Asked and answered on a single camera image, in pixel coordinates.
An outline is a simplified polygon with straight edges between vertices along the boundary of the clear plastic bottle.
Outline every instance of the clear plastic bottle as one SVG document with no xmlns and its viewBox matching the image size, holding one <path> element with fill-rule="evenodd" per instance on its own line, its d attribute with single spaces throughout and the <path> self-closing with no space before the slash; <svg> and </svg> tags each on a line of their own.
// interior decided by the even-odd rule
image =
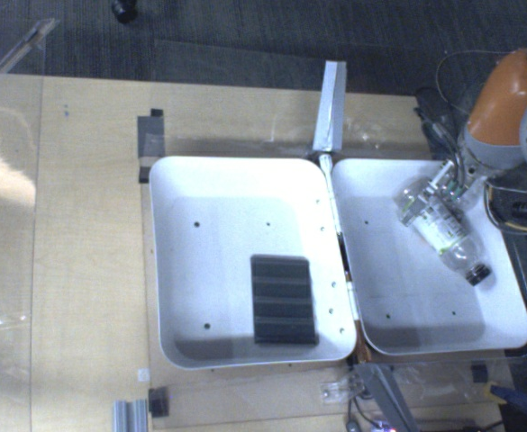
<svg viewBox="0 0 527 432">
<path fill-rule="evenodd" d="M 401 222 L 413 226 L 449 269 L 462 274 L 474 286 L 491 274 L 489 267 L 479 261 L 475 241 L 437 196 L 428 179 L 407 186 L 396 201 Z"/>
</svg>

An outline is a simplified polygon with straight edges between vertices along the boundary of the bottle cap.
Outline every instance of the bottle cap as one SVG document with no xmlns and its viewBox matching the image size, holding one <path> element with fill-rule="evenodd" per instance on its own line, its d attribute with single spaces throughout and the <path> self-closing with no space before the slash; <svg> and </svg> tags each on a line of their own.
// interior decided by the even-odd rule
<svg viewBox="0 0 527 432">
<path fill-rule="evenodd" d="M 482 282 L 489 274 L 491 269 L 485 264 L 475 264 L 465 274 L 465 279 L 473 286 Z"/>
</svg>

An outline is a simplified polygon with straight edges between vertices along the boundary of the gray carpet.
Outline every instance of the gray carpet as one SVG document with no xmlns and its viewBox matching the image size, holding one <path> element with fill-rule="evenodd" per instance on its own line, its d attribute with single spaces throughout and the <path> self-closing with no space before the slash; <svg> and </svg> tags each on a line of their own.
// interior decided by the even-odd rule
<svg viewBox="0 0 527 432">
<path fill-rule="evenodd" d="M 0 54 L 54 17 L 48 75 L 319 89 L 343 59 L 350 91 L 408 95 L 446 53 L 527 46 L 527 0 L 139 0 L 126 26 L 112 1 L 0 0 Z M 444 87 L 467 88 L 481 56 L 450 58 Z"/>
</svg>

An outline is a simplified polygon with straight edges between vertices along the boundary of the wooden table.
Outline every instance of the wooden table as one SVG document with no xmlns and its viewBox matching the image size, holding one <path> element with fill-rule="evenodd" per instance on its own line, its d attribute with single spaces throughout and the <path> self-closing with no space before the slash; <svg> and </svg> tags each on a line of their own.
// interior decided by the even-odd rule
<svg viewBox="0 0 527 432">
<path fill-rule="evenodd" d="M 145 398 L 150 387 L 156 336 L 148 322 L 137 116 L 163 109 L 172 145 L 233 139 L 289 147 L 312 141 L 318 102 L 318 92 L 44 79 L 32 286 L 33 432 L 111 430 L 113 402 Z M 345 145 L 366 155 L 428 156 L 414 106 L 411 97 L 348 94 Z M 415 413 L 480 425 L 499 419 L 488 402 Z M 181 430 L 339 432 L 344 423 L 336 412 Z"/>
</svg>

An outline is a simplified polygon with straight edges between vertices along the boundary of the white tray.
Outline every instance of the white tray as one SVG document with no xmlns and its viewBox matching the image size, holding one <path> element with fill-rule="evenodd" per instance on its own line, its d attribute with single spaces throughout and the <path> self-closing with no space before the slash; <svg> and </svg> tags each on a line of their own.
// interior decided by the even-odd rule
<svg viewBox="0 0 527 432">
<path fill-rule="evenodd" d="M 150 174 L 159 338 L 182 368 L 332 361 L 356 343 L 321 170 L 301 159 L 167 157 Z M 316 346 L 254 342 L 250 259 L 304 257 Z"/>
<path fill-rule="evenodd" d="M 473 287 L 397 220 L 392 197 L 441 162 L 346 159 L 333 170 L 361 323 L 389 355 L 502 349 L 527 343 L 527 311 L 503 237 L 483 203 L 465 224 L 493 273 Z"/>
</svg>

